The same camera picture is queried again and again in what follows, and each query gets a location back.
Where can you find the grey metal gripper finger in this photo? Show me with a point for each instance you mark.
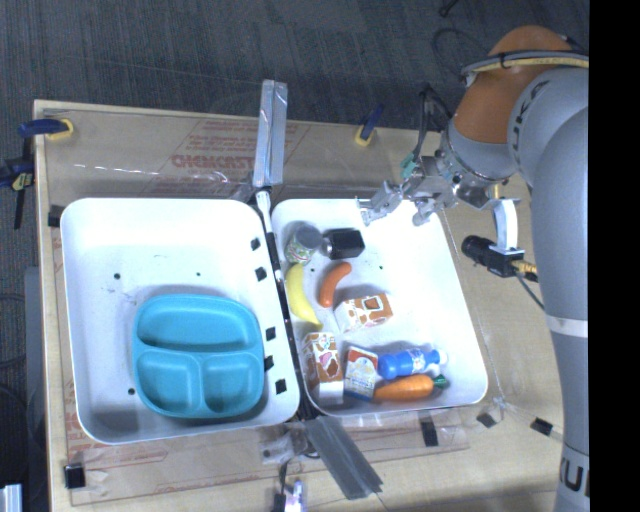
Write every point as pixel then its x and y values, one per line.
pixel 380 200
pixel 424 210

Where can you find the blue divided plate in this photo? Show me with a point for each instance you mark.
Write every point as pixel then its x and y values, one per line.
pixel 197 350

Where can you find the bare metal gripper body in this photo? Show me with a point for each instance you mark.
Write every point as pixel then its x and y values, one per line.
pixel 432 185

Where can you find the orange carrot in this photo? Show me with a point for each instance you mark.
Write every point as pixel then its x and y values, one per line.
pixel 402 388

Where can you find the yellow banana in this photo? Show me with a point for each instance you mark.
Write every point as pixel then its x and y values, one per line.
pixel 297 295

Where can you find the orange and white carton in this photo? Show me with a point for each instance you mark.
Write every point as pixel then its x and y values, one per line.
pixel 362 312

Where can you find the green and white small can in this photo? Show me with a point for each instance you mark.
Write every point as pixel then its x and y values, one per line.
pixel 300 250

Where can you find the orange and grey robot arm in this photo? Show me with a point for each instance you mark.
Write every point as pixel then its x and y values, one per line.
pixel 555 200

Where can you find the black box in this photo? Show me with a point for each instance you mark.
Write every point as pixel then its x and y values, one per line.
pixel 347 243

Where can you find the brown cardboard board, red print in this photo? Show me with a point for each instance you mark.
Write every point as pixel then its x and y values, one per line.
pixel 210 150

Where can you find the orange sausage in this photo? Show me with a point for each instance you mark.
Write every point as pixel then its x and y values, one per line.
pixel 332 282

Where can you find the brown and white carton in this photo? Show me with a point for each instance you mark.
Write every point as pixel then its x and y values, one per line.
pixel 322 367

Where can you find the red and white carton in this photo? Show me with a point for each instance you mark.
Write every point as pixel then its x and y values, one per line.
pixel 360 372

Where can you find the black cylinder on white bracket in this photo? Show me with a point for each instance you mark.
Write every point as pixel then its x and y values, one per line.
pixel 487 252

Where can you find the blue bottle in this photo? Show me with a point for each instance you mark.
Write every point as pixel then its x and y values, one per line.
pixel 405 363

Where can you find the white plastic tray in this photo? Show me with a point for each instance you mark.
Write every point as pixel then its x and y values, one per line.
pixel 150 235
pixel 420 310

